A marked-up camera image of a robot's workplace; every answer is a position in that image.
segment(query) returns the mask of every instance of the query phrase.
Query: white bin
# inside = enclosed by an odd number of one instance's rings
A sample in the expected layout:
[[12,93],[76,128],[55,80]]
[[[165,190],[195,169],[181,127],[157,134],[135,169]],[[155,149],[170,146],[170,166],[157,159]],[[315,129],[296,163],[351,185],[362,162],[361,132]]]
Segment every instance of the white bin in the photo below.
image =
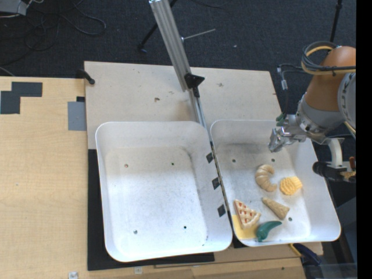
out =
[[132,262],[226,249],[232,229],[207,131],[193,121],[96,131],[105,245]]
[[[236,214],[233,201],[238,199],[262,214],[259,224],[282,221],[282,225],[272,229],[262,242],[257,238],[244,238],[241,242],[247,246],[265,246],[336,240],[341,226],[325,179],[312,170],[317,157],[311,140],[271,153],[268,143],[275,126],[275,121],[265,120],[219,120],[211,126],[231,214]],[[270,181],[278,184],[276,191],[266,192],[257,185],[255,173],[261,164],[274,167]],[[301,190],[291,196],[279,190],[280,180],[290,176],[297,176],[303,184]],[[264,196],[290,208],[285,220],[280,220],[263,204]],[[237,230],[239,228],[234,226],[235,234]]]

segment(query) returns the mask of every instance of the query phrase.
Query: yellow toy cookie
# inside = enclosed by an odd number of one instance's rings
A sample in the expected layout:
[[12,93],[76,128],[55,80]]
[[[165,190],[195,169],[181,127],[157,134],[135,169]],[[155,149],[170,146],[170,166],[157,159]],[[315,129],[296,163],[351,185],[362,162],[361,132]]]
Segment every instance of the yellow toy cookie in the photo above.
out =
[[284,178],[279,184],[280,191],[286,195],[293,195],[298,189],[301,188],[301,180],[296,176]]

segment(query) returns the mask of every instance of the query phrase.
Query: light wooden board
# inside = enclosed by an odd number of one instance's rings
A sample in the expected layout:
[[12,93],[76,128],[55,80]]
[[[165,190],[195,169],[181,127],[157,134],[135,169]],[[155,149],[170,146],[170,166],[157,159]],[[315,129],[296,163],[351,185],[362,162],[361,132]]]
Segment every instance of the light wooden board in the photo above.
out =
[[12,81],[42,82],[43,91],[40,98],[22,97],[20,114],[0,115],[0,277],[66,279],[77,271],[79,278],[97,279],[227,278],[239,270],[253,275],[245,278],[277,271],[304,278],[300,259],[286,245],[259,254],[229,248],[216,253],[213,264],[144,266],[143,275],[133,267],[87,271],[87,132],[69,131],[67,118],[67,103],[85,95],[86,81],[0,77],[0,91],[10,90]]
[[[173,66],[85,62],[96,81],[87,83],[88,147],[108,121],[195,121],[188,92]],[[193,67],[205,78],[199,86],[207,129],[219,119],[275,120],[280,107],[270,73]],[[269,140],[271,130],[267,129]]]

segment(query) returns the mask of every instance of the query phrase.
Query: green toy pepper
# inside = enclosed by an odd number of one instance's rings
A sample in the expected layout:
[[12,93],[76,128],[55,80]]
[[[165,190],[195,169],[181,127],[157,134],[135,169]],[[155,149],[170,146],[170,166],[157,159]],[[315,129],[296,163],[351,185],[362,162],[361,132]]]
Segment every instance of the green toy pepper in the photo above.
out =
[[281,224],[280,221],[268,221],[268,222],[262,223],[257,228],[257,232],[256,232],[256,235],[258,237],[258,241],[262,242],[264,239],[266,239],[270,230],[272,230],[274,227],[279,226],[280,224]]

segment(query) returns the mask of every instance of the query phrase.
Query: toy food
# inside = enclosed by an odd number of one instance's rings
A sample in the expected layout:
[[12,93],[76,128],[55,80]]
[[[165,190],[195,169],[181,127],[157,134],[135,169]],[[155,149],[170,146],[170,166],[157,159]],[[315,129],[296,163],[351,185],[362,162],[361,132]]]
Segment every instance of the toy food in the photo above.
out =
[[289,211],[289,207],[284,206],[281,203],[278,203],[270,198],[262,198],[262,202],[266,206],[268,206],[281,220],[283,220],[286,217]]
[[242,229],[251,227],[260,219],[261,213],[250,209],[246,204],[237,199],[234,200],[234,207],[239,216],[240,226]]
[[267,238],[269,235],[269,232],[274,228],[281,224],[280,221],[268,221],[265,223],[262,223],[256,231],[256,235],[258,237],[258,241],[262,242],[264,239]]
[[279,184],[280,191],[286,195],[293,195],[301,187],[302,183],[296,176],[284,178]]
[[270,177],[274,174],[274,168],[269,164],[260,165],[256,171],[255,177],[257,184],[267,192],[273,192],[277,189],[277,184],[270,182]]

